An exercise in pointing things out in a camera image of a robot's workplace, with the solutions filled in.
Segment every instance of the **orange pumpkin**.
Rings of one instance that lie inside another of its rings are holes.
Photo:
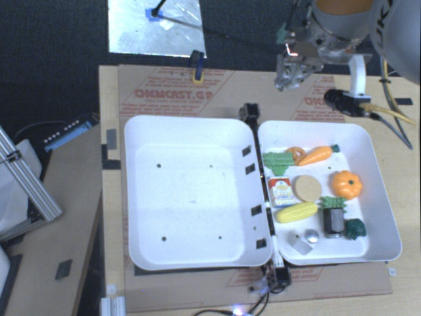
[[[359,196],[362,190],[360,178],[349,171],[341,171],[334,176],[333,187],[338,197],[351,200]]]

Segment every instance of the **black clip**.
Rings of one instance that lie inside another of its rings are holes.
[[[6,159],[0,161],[0,164],[6,163],[7,161],[12,163],[17,161],[18,159],[22,158],[22,154],[19,150],[13,151],[12,153],[6,156]]]
[[[193,50],[190,55],[187,66],[189,68],[194,68],[193,72],[193,82],[200,84],[203,82],[203,61],[205,59],[205,53],[198,50]]]

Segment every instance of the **white bracket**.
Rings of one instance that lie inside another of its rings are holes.
[[[266,201],[265,205],[266,205],[266,208],[269,208],[270,210],[272,210],[269,201]],[[282,258],[281,253],[278,249],[278,239],[277,239],[276,235],[272,235],[271,239],[272,239],[272,257],[271,257],[271,259],[274,262],[274,266],[275,266],[275,268],[285,268],[284,259]]]
[[[124,296],[101,299],[101,316],[126,316]]]
[[[348,94],[354,98],[365,97],[366,63],[364,55],[353,55],[348,61],[348,66],[351,72],[351,89]]]

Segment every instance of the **cardboard sheet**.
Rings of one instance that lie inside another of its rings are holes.
[[[201,85],[191,82],[188,68],[118,67],[120,151],[124,236],[125,297],[128,313],[255,303],[252,283],[260,268],[146,272],[135,267],[128,254],[128,217],[124,157],[124,125],[135,115],[236,118],[244,103],[260,105],[259,122],[311,120],[344,122],[342,114],[323,103],[334,88],[332,76],[313,75],[294,91],[279,93],[275,74],[205,70]],[[384,263],[359,263],[291,269],[292,285],[273,295],[271,302],[311,300],[392,293]]]

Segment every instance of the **gray object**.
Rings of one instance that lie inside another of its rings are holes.
[[[308,229],[305,231],[304,237],[311,244],[315,244],[318,241],[318,233],[314,229]]]
[[[345,230],[342,208],[325,208],[323,210],[324,231],[328,238],[339,238]]]
[[[108,2],[111,53],[190,57],[198,50],[206,56],[199,0],[168,0],[158,18],[147,10],[160,0]]]
[[[374,49],[403,77],[420,84],[421,0],[374,0]]]
[[[308,254],[313,249],[313,247],[302,238],[297,239],[292,246],[302,255]]]

